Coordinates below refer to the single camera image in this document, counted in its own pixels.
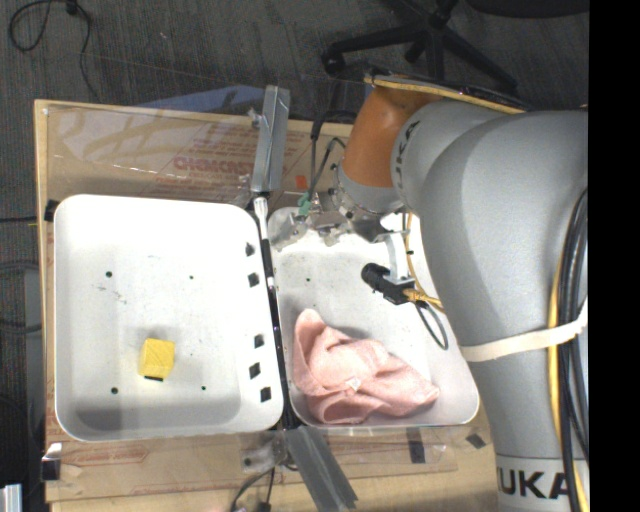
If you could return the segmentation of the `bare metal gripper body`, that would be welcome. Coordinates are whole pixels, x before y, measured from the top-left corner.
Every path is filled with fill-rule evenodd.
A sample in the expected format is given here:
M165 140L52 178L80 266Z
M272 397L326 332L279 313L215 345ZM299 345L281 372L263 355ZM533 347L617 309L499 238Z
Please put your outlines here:
M305 229L322 237L322 230L342 227L369 243L381 242L389 233L382 219L396 212L396 200L389 195L366 196L356 200L346 192L305 193L295 210L305 217Z

